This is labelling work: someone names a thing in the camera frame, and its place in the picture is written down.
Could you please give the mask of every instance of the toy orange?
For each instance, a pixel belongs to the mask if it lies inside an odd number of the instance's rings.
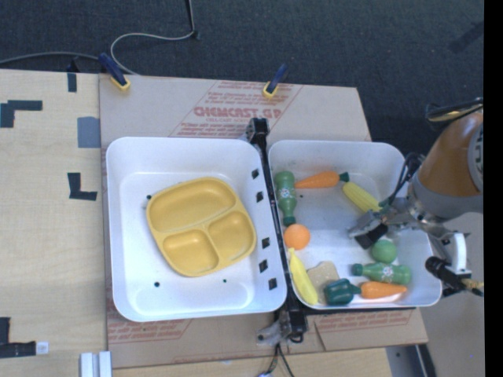
[[[287,247],[302,250],[309,243],[311,234],[306,226],[299,223],[290,225],[283,233],[283,240]]]

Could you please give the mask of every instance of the wooden table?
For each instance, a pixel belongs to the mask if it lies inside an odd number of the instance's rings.
[[[79,375],[79,355],[107,350],[101,150],[79,148],[78,118],[99,117],[98,76],[0,71],[0,103],[41,101],[0,127],[0,317],[10,342],[47,341],[50,352],[0,359],[8,376]],[[97,198],[70,199],[68,173]],[[288,356],[296,376],[391,376],[384,348]],[[114,370],[115,376],[235,375],[264,372],[270,358]],[[288,375],[279,362],[274,375]]]

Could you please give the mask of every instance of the black tape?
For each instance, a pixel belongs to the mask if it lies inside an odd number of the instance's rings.
[[[0,104],[0,127],[9,129],[14,127],[14,110],[7,104]]]
[[[77,118],[77,141],[79,148],[100,148],[100,119],[95,117]]]
[[[37,342],[31,341],[26,343],[6,343],[0,345],[0,358],[7,357],[25,357],[34,356],[37,354]]]
[[[7,105],[12,110],[42,110],[42,101],[7,101]]]
[[[10,317],[0,317],[0,345],[9,343]]]
[[[68,173],[68,183],[70,184],[71,199],[87,199],[96,201],[97,192],[82,192],[80,191],[80,173]]]
[[[0,104],[0,127],[13,128],[16,110],[41,111],[42,101],[7,101]]]
[[[69,72],[68,77],[68,92],[77,92],[77,75]]]

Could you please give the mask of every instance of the orange carrot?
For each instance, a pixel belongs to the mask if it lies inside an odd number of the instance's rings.
[[[360,289],[362,289],[361,295],[363,298],[385,298],[386,296],[407,292],[407,287],[404,285],[386,284],[373,280],[364,282]]]
[[[334,170],[325,170],[320,173],[313,174],[295,183],[296,189],[320,189],[323,187],[333,187],[339,183],[339,180],[348,181],[347,173],[338,174]]]

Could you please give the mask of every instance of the white tray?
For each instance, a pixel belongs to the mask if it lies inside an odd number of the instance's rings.
[[[350,179],[370,192],[378,200],[387,198],[395,189],[404,158],[395,147],[383,143],[346,141],[279,141],[269,150],[271,173],[290,170],[296,179],[323,170],[348,172]],[[295,216],[311,233],[307,247],[296,251],[306,269],[324,260],[332,261],[341,278],[359,285],[368,279],[352,276],[354,263],[374,262],[369,251],[356,240],[350,239],[347,230],[354,226],[362,213],[343,194],[343,182],[333,188],[297,190]],[[412,280],[408,291],[390,298],[363,299],[355,295],[345,306],[310,306],[313,309],[375,309],[394,307],[421,307],[434,305],[442,294],[440,280],[424,267],[432,255],[428,235],[420,230],[404,230],[392,240],[398,257],[394,264],[407,265]]]
[[[124,317],[143,322],[267,313],[283,304],[285,275],[266,182],[259,153],[248,142],[124,137],[109,145],[106,167],[112,293]],[[187,277],[164,260],[145,208],[147,196],[201,177],[220,178],[236,191],[255,226],[257,244],[236,264]]]

